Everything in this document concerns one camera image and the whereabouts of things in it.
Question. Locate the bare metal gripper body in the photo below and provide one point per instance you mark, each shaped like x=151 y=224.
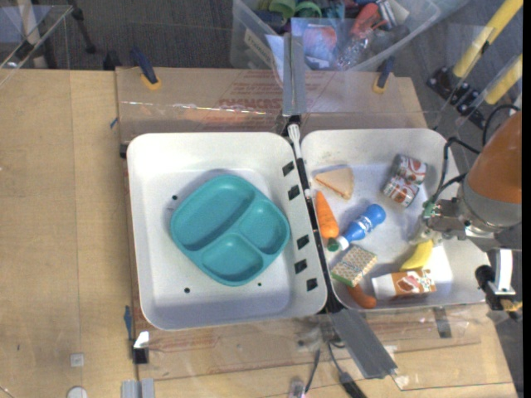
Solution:
x=454 y=218

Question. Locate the blue and white bottle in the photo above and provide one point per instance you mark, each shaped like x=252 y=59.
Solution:
x=365 y=224

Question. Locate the orange carrot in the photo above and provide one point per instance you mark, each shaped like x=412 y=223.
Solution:
x=326 y=216

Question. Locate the black cylinder on white bracket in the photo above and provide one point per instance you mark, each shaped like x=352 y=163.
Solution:
x=504 y=272

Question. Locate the brown cardboard board red print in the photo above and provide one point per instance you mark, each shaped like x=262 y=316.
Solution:
x=186 y=93

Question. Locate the teal divided plate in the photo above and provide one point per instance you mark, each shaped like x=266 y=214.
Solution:
x=228 y=226

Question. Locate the patterned small carton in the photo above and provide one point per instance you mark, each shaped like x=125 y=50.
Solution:
x=353 y=265

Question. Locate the red and white can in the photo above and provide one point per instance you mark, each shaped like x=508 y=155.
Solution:
x=400 y=191
x=410 y=169

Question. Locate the white plastic tray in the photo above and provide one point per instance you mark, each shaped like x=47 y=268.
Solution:
x=157 y=263
x=373 y=147

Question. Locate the yellow banana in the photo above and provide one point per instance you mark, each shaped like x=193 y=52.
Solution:
x=419 y=257

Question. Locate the orange sausage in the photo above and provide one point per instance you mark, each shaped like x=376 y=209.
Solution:
x=363 y=299

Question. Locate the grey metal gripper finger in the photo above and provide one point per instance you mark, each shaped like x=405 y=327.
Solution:
x=437 y=238
x=421 y=234

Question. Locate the orange and white carton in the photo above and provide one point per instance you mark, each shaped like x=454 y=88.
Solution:
x=404 y=284

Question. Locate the triangular toy sandwich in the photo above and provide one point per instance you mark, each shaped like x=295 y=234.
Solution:
x=338 y=181

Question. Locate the thin black and white rod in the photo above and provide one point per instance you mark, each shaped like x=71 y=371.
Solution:
x=302 y=172

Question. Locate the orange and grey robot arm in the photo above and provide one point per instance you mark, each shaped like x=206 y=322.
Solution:
x=500 y=160

